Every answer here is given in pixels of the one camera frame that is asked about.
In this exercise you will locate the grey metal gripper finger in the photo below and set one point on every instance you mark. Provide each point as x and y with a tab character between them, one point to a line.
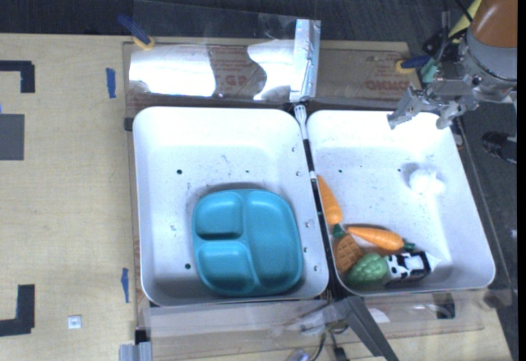
450	112
409	106

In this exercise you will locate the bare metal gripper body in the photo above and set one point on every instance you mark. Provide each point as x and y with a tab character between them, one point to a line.
456	86

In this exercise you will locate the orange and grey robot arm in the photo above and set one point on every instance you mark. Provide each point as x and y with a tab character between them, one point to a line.
495	10

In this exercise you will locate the white plastic tray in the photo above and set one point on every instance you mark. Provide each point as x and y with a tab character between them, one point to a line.
370	154
230	145

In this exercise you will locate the white fluffy ball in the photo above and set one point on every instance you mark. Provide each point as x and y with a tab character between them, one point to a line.
425	182

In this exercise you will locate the orange carrot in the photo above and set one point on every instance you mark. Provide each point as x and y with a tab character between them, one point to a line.
378	238
330	203

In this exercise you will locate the brown waffle biscuit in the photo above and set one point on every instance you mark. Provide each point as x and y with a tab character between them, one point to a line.
347	252

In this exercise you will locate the black and white carton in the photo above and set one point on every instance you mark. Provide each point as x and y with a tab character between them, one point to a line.
409	267

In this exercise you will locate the green grapes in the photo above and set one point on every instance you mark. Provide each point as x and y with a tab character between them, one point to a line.
367	269

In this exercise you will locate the blue divided plate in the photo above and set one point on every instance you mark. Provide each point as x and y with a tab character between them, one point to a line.
263	244

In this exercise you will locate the small white square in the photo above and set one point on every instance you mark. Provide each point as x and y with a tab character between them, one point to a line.
74	322

